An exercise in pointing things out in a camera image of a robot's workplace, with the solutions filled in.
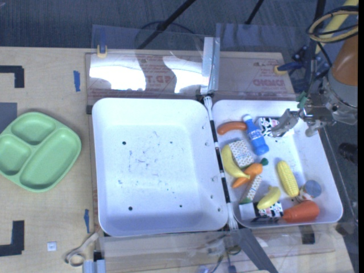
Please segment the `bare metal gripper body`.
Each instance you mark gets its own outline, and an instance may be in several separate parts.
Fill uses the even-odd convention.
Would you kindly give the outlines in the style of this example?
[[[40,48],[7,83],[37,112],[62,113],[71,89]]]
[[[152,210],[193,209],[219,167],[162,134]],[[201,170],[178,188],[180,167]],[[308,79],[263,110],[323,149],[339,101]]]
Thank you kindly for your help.
[[[355,125],[358,121],[357,94],[339,96],[331,91],[302,92],[297,97],[299,116],[306,122],[341,122]]]

